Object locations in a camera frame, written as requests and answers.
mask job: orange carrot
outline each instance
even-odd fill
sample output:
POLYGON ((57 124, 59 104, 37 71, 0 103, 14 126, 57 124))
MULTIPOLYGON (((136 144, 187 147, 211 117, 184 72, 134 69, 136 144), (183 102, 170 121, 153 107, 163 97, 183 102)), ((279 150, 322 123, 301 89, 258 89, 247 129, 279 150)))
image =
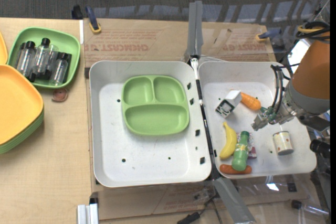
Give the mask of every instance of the orange carrot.
POLYGON ((252 167, 247 165, 245 170, 243 171, 237 171, 234 170, 232 168, 232 165, 228 165, 228 164, 221 164, 219 167, 219 170, 224 173, 224 174, 228 174, 228 175, 240 175, 240 174, 250 174, 252 173, 252 167))
POLYGON ((241 102, 252 110, 261 109, 261 103, 257 98, 254 98, 246 93, 240 92, 241 102))

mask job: yellow banana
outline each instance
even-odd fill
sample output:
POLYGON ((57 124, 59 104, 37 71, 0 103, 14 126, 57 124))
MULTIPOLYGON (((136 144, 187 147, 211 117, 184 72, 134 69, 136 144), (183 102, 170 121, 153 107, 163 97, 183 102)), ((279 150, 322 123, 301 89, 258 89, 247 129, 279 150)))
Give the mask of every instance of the yellow banana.
POLYGON ((229 158, 235 151, 237 144, 237 133, 227 124, 226 121, 223 122, 223 126, 225 128, 226 133, 226 144, 221 150, 219 157, 221 159, 226 159, 229 158))

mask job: tin can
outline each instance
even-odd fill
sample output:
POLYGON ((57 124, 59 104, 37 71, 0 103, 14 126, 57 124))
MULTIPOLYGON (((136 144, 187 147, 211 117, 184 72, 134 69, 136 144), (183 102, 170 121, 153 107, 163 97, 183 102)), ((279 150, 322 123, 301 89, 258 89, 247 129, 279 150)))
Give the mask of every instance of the tin can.
POLYGON ((273 135, 274 145, 278 156, 291 154, 294 149, 290 141, 290 135, 287 131, 281 131, 273 135))

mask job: table surface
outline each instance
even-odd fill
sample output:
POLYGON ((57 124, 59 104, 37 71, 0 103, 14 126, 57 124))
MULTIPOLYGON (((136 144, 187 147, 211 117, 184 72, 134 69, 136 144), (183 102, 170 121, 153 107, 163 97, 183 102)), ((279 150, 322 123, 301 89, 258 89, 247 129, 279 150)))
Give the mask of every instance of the table surface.
MULTIPOLYGON (((78 20, 0 18, 0 32, 9 51, 16 36, 26 27, 52 28, 81 40, 80 24, 78 20)), ((84 46, 81 46, 78 70, 68 87, 68 99, 54 102, 52 90, 38 89, 45 106, 43 124, 17 147, 0 155, 2 223, 76 223, 77 206, 89 202, 92 174, 84 55, 84 46)), ((309 177, 300 182, 316 200, 309 177)), ((280 211, 290 211, 285 202, 250 205, 249 209, 258 223, 284 223, 284 220, 294 223, 305 218, 292 211, 281 214, 280 211)), ((227 210, 220 209, 219 214, 225 223, 233 223, 227 210)), ((185 216, 183 212, 100 223, 176 223, 185 216)), ((314 216, 305 221, 321 223, 321 219, 314 216)), ((218 223, 214 210, 206 210, 198 223, 210 222, 218 223)))

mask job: yellow plate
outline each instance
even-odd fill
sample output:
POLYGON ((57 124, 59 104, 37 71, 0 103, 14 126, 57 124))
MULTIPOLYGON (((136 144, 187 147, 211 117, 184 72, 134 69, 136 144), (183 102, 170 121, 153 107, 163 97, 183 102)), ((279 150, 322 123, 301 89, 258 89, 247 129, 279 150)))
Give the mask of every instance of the yellow plate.
POLYGON ((35 87, 15 68, 0 65, 0 145, 29 127, 43 109, 35 87))
POLYGON ((7 62, 8 53, 4 38, 0 32, 0 65, 4 65, 7 62))

